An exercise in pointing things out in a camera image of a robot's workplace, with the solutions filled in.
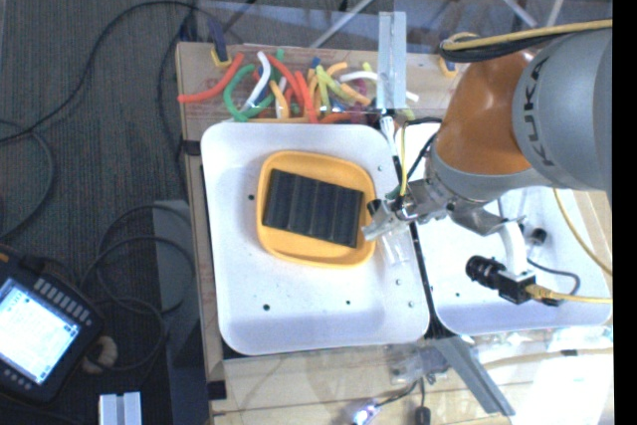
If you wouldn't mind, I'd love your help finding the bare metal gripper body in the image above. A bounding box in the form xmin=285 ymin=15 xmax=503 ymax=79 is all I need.
xmin=392 ymin=177 xmax=459 ymax=223

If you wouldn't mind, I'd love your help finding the clear plastic piece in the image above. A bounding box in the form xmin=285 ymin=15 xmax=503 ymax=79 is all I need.
xmin=380 ymin=231 xmax=412 ymax=268

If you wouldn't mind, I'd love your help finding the yellow plate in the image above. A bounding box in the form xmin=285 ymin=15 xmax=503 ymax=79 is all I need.
xmin=256 ymin=149 xmax=377 ymax=269

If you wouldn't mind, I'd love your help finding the black ribbed rectangular panel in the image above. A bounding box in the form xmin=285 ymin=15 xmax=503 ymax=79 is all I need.
xmin=262 ymin=167 xmax=365 ymax=250

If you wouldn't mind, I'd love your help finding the white plastic tray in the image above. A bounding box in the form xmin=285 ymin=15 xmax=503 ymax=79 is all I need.
xmin=199 ymin=121 xmax=431 ymax=357
xmin=392 ymin=121 xmax=613 ymax=337

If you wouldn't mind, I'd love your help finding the white foam tube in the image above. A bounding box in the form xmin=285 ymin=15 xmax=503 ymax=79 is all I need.
xmin=242 ymin=50 xmax=273 ymax=111
xmin=339 ymin=70 xmax=379 ymax=85

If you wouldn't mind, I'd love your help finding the yellow foam tube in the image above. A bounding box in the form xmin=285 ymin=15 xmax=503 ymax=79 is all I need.
xmin=316 ymin=64 xmax=350 ymax=102

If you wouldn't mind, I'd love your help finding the brown cardboard board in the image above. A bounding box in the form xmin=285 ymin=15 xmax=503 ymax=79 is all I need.
xmin=174 ymin=42 xmax=613 ymax=425

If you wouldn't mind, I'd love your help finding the green foam tube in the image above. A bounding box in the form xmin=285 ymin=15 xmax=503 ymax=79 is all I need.
xmin=222 ymin=63 xmax=277 ymax=123

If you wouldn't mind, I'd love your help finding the black cylinder on white bracket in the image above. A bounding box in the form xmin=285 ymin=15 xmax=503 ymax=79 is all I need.
xmin=465 ymin=218 xmax=537 ymax=306

